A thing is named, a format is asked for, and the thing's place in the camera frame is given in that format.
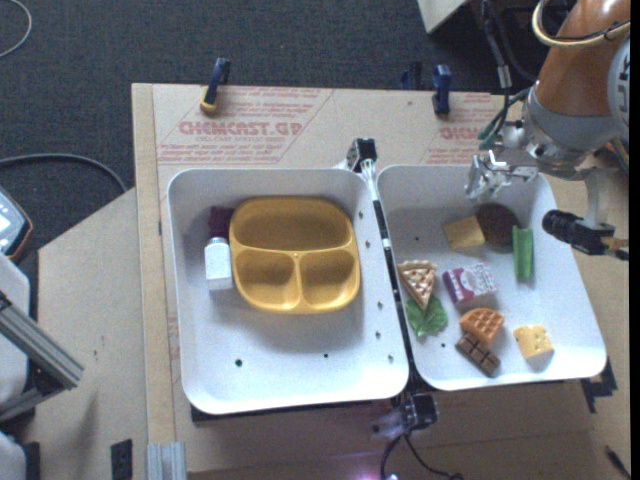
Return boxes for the white plastic tray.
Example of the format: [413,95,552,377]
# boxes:
[375,163,608,393]
[166,167,410,416]

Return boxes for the purple and white carton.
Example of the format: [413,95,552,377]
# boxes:
[441,262,499,307]

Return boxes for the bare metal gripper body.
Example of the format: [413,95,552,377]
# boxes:
[487,120,594,183]

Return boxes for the black cylinder on white bracket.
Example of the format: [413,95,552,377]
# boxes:
[542,167,629,262]

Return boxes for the green lettuce leaf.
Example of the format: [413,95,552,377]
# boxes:
[404,295,449,338]

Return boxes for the brown cardboard board red print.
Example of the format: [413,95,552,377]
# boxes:
[130,82,631,475]

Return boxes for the white shaker bottle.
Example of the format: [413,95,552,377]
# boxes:
[203,236,235,292]

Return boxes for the yellow square cheese slice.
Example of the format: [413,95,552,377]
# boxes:
[443,215,487,250]

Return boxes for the brown round biscuit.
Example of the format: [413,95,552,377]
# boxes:
[474,202,521,249]

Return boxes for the black block with thin wires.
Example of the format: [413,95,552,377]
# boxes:
[348,137,378,172]
[398,392,440,432]

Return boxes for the orange waffle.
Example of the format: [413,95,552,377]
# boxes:
[458,307,505,348]

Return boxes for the purple grapes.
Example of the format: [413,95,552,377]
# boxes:
[207,205,236,242]

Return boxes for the thin black and white rod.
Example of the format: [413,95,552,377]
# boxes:
[365,166,417,395]

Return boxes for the brown chocolate bar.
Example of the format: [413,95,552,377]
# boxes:
[455,332,502,378]

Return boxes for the pizza slice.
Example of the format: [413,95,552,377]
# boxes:
[397,260,439,312]

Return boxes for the yellow divided plate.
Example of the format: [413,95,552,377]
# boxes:
[228,196,362,315]

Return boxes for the yellow cheese wedge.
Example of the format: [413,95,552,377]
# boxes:
[513,323,555,360]

